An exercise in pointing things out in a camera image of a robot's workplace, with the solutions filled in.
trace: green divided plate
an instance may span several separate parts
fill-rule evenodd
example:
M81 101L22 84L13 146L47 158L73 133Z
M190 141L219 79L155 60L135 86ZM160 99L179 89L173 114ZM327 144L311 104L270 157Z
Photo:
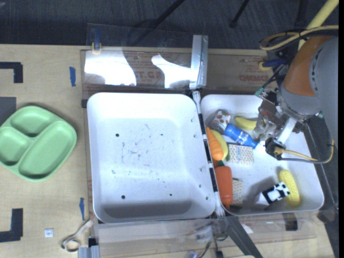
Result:
M75 147L74 128L38 106L26 106L0 126L0 164L29 181L44 181Z

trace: orange carrot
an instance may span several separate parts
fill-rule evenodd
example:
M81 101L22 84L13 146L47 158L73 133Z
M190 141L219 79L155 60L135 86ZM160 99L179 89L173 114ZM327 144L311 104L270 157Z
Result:
M209 127L206 128L206 136L208 138L211 157L213 158L213 160L216 161L222 160L224 157L224 152L222 150L221 144Z

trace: wooden table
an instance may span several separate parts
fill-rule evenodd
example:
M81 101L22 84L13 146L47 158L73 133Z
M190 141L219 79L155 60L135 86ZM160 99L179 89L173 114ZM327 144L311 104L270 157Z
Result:
M21 62L24 83L13 83L13 70L0 69L0 96L16 97L17 108L35 104L64 118L77 131L77 144L65 164L44 182L30 182L0 167L0 231L8 231L11 210L23 208L23 237L20 241L1 242L0 257L76 257L60 246L61 240L75 233L83 224L80 198L88 199L85 152L84 110L81 107L81 46L0 45L0 61ZM69 67L76 70L72 87ZM85 217L89 216L85 201ZM324 225L314 221L310 239L258 243L264 257L334 257ZM45 237L53 228L54 236ZM88 232L80 238L88 244ZM242 252L236 246L222 249L225 257ZM209 251L205 258L214 257ZM185 252L145 257L185 257Z

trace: black tripod leg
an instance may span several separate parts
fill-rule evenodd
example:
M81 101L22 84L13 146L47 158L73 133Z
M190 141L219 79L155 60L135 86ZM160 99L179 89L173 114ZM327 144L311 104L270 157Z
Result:
M229 216L226 217L225 220L228 224L226 232L237 247L239 247L245 255L252 255L255 258L263 258L237 217Z
M232 19L232 20L230 21L230 27L231 27L231 28L234 28L234 27L237 26L237 24L238 24L238 19L240 18L241 14L242 14L243 11L245 10L245 8L246 8L246 6L247 6L247 4L248 4L249 1L250 1L250 0L244 0L244 2L242 3L240 9L239 9L238 12L236 13L234 19Z
M158 18L151 20L149 22L140 22L135 27L140 28L146 28L148 30L144 31L143 34L133 43L131 43L131 46L136 46L140 41L142 41L143 38L145 38L151 30L155 30L171 13L173 13L185 0L176 0L171 6L169 6L161 16Z
M298 10L297 17L294 23L295 28L306 26L306 11L307 11L308 1L309 0L300 0L299 10Z

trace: gray carpet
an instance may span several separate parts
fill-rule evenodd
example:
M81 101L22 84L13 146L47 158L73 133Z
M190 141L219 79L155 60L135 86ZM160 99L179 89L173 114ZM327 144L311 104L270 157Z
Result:
M84 45L87 23L132 27L154 19L175 0L0 0L0 43ZM327 0L309 0L305 24ZM258 41L293 28L299 0L186 0L158 28L207 34L210 48L258 48ZM338 24L336 9L326 24Z

